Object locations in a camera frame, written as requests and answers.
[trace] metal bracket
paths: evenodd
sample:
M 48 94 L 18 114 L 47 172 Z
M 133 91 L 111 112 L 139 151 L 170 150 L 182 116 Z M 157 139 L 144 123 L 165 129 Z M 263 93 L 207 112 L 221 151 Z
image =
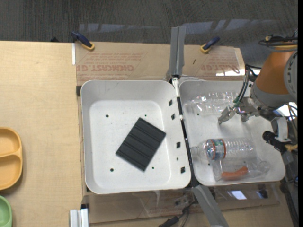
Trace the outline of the metal bracket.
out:
M 89 209 L 70 210 L 70 227 L 89 227 Z
M 193 188 L 193 193 L 211 226 L 229 227 L 208 187 L 196 186 Z
M 288 142 L 288 125 L 285 117 L 275 118 L 278 126 L 278 136 L 276 139 L 280 142 Z
M 186 27 L 178 26 L 171 29 L 169 70 L 166 80 L 170 81 L 172 76 L 180 77 L 184 66 L 184 40 Z

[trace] black cable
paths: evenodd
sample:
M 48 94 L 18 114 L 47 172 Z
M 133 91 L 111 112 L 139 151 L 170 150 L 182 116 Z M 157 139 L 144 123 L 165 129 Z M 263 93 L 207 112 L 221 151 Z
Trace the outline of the black cable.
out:
M 182 218 L 184 215 L 186 215 L 186 216 L 185 216 L 185 218 L 184 218 L 182 224 L 180 225 L 180 227 L 184 227 L 186 221 L 188 220 L 189 208 L 190 208 L 193 204 L 195 204 L 195 203 L 198 203 L 198 201 L 193 201 L 193 202 L 191 202 L 191 204 L 189 204 L 187 207 L 185 207 L 185 208 L 182 210 L 182 215 L 179 217 L 179 219 Z
M 248 68 L 254 68 L 254 69 L 262 69 L 262 67 L 258 67 L 258 66 L 252 66 L 252 65 L 248 65 L 248 64 L 245 64 L 246 67 Z
M 289 105 L 290 107 L 294 108 L 296 111 L 298 111 L 298 108 L 292 105 Z
M 258 42 L 259 45 L 262 46 L 285 46 L 285 45 L 298 45 L 298 42 L 293 43 L 282 43 L 282 42 L 289 42 L 289 41 L 297 41 L 298 37 L 286 37 L 286 38 L 271 38 L 270 40 L 260 40 Z
M 292 119 L 293 119 L 293 117 L 298 117 L 294 112 L 292 112 L 291 110 L 289 110 L 289 113 L 291 114 L 291 117 L 292 117 Z
M 289 111 L 289 114 L 292 115 L 293 113 L 293 116 L 295 116 L 296 118 L 298 117 L 295 112 L 293 110 L 291 110 L 291 106 L 289 104 L 286 104 L 288 106 L 288 111 Z
M 159 225 L 159 227 L 170 227 L 170 226 L 172 226 L 172 225 L 178 223 L 179 220 L 180 220 L 184 215 L 186 215 L 185 219 L 182 221 L 182 224 L 181 224 L 181 226 L 183 227 L 183 226 L 185 225 L 187 219 L 188 219 L 188 216 L 189 216 L 189 208 L 190 208 L 190 206 L 192 206 L 192 205 L 195 204 L 195 203 L 198 203 L 198 201 L 193 201 L 193 202 L 191 202 L 188 206 L 186 206 L 186 207 L 182 210 L 182 214 L 181 214 L 179 217 L 175 216 L 175 217 L 173 217 L 173 218 L 171 218 L 171 219 L 168 219 L 165 223 Z
M 254 77 L 258 77 L 258 75 L 251 68 L 249 68 L 249 70 L 254 75 Z
M 244 94 L 246 92 L 246 89 L 247 89 L 247 86 L 248 86 L 248 83 L 249 83 L 249 75 L 247 73 L 247 67 L 245 66 L 245 81 L 244 81 L 244 85 L 243 85 L 243 88 L 241 89 L 241 92 L 240 92 L 240 95 L 239 95 L 239 102 L 242 101 L 243 97 L 244 97 Z
M 295 130 L 298 132 L 298 128 L 297 128 L 297 126 L 296 126 L 295 123 L 294 123 L 293 115 L 291 114 L 290 117 L 291 117 L 291 119 L 292 119 L 292 125 L 293 125 L 293 127 L 294 127 Z

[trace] cardboard sheet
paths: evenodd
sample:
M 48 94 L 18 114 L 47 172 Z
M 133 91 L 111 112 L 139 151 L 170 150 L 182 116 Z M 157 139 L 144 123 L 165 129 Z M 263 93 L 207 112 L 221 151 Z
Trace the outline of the cardboard sheet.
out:
M 88 51 L 75 43 L 77 85 L 88 80 L 162 80 L 169 69 L 169 44 L 94 42 Z M 242 80 L 244 61 L 239 48 L 185 45 L 184 76 L 205 80 Z

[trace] cable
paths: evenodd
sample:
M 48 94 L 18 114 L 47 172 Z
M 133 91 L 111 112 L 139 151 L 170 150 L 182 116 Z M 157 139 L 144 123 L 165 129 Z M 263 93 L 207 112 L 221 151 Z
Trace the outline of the cable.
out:
M 249 70 L 254 75 L 254 77 L 258 77 L 258 75 L 251 68 L 249 68 Z
M 233 101 L 234 103 L 237 103 L 237 102 L 239 101 L 239 98 L 240 98 L 240 96 L 241 96 L 241 94 L 242 94 L 244 88 L 245 88 L 245 78 L 243 79 L 243 86 L 242 86 L 242 88 L 241 88 L 241 91 L 240 91 L 239 95 L 238 95 L 237 98 Z
M 185 223 L 186 223 L 186 221 L 188 220 L 188 217 L 189 217 L 189 208 L 190 208 L 193 204 L 195 204 L 195 203 L 198 203 L 198 201 L 193 201 L 191 204 L 189 204 L 187 207 L 185 207 L 185 208 L 182 210 L 182 215 L 179 217 L 179 219 L 180 219 L 181 217 L 183 217 L 184 214 L 185 214 L 186 216 L 185 216 L 184 220 L 182 221 L 182 224 L 180 225 L 180 227 L 184 227 L 184 225 L 185 225 Z
M 242 95 L 243 90 L 244 90 L 244 88 L 245 88 L 246 78 L 247 78 L 247 69 L 246 69 L 246 66 L 245 66 L 245 73 L 244 73 L 244 79 L 243 79 L 243 86 L 242 86 L 241 91 L 240 91 L 240 93 L 239 93 L 239 95 L 238 95 L 238 98 Z
M 182 221 L 182 224 L 181 224 L 181 226 L 180 226 L 180 227 L 183 227 L 183 226 L 185 225 L 187 219 L 188 219 L 188 216 L 189 216 L 189 208 L 190 208 L 193 204 L 195 204 L 195 203 L 198 203 L 198 201 L 193 201 L 193 202 L 191 202 L 188 206 L 186 206 L 186 207 L 182 210 L 182 214 L 181 214 L 179 217 L 175 216 L 175 217 L 173 217 L 173 218 L 170 218 L 170 219 L 168 219 L 166 222 L 164 222 L 163 224 L 159 225 L 159 227 L 170 227 L 170 226 L 176 224 L 177 222 L 179 222 L 179 220 L 180 220 L 183 216 L 186 216 L 186 217 L 184 218 L 184 220 Z
M 245 64 L 245 66 L 249 67 L 249 68 L 254 68 L 254 69 L 262 69 L 262 67 L 258 67 L 258 66 L 252 66 L 252 65 L 248 65 L 248 64 Z
M 283 37 L 281 35 L 269 35 L 264 40 L 258 42 L 259 45 L 266 46 L 273 52 L 291 52 L 298 50 L 298 29 L 292 37 Z
M 290 115 L 292 115 L 292 113 L 293 113 L 294 114 L 293 116 L 295 116 L 295 118 L 298 118 L 298 116 L 296 115 L 296 113 L 294 112 L 292 107 L 289 104 L 287 104 L 287 105 L 288 105 L 288 110 L 289 110 Z
M 295 107 L 295 106 L 292 106 L 292 105 L 290 105 L 290 104 L 288 104 L 290 107 L 292 107 L 292 108 L 294 108 L 296 111 L 298 111 L 298 108 L 297 107 Z
M 241 94 L 239 95 L 239 102 L 242 101 L 244 94 L 246 92 L 247 86 L 248 86 L 248 82 L 249 82 L 249 70 L 247 70 L 247 67 L 245 66 L 245 78 L 244 78 L 244 87 L 241 90 Z

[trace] wooden table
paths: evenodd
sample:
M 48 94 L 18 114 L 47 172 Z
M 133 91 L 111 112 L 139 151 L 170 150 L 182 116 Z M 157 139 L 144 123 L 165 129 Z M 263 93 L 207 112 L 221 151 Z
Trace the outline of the wooden table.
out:
M 70 43 L 0 41 L 0 126 L 16 130 L 23 174 L 0 191 L 13 210 L 14 227 L 67 227 L 82 200 L 76 69 Z M 284 195 L 279 205 L 223 212 L 231 227 L 291 227 Z M 94 224 L 157 227 L 167 218 Z M 192 214 L 186 226 L 209 226 Z

